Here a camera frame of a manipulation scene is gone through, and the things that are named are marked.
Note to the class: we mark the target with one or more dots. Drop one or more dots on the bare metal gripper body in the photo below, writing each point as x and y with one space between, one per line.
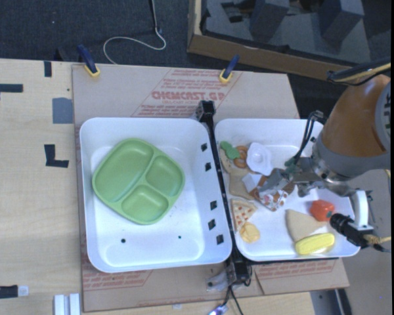
303 172

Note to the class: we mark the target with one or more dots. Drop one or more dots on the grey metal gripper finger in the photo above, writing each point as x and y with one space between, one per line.
272 180

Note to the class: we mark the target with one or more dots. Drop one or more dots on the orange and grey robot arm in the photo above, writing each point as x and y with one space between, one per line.
351 133

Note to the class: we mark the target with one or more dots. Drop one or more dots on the orange and white carton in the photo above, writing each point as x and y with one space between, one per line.
273 199

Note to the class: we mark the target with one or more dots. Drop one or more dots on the white toy fried egg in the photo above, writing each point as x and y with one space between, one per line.
258 159

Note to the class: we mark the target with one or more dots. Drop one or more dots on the tan toy bread slice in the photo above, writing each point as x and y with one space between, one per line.
238 187

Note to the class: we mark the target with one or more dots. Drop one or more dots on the orange toy pretzel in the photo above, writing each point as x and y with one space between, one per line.
240 161

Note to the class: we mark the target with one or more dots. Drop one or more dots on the orange toy bell pepper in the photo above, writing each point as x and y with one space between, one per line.
321 209

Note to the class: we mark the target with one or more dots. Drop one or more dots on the toy pizza slice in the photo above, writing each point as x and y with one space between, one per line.
242 211

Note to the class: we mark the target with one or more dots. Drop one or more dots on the tan toy wedge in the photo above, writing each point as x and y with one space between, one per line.
300 225

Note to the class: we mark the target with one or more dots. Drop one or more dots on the green toy broccoli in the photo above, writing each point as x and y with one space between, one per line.
229 149

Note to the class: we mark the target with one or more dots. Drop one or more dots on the yellow toy biscuit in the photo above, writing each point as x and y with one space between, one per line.
249 232

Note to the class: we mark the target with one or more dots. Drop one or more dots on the thin black rod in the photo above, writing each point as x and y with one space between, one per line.
217 162

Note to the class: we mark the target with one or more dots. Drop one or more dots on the white plastic tray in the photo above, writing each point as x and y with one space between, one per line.
275 238
190 241

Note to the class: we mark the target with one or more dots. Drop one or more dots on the yellow toy corn cob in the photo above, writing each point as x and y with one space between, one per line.
314 243

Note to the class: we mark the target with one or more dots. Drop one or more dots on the green divided plate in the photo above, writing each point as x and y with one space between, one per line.
138 180

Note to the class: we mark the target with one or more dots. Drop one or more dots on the brown cardboard board red print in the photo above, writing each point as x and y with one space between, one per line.
124 90

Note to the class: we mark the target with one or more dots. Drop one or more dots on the black cylinder on white bracket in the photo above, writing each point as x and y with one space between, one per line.
348 227

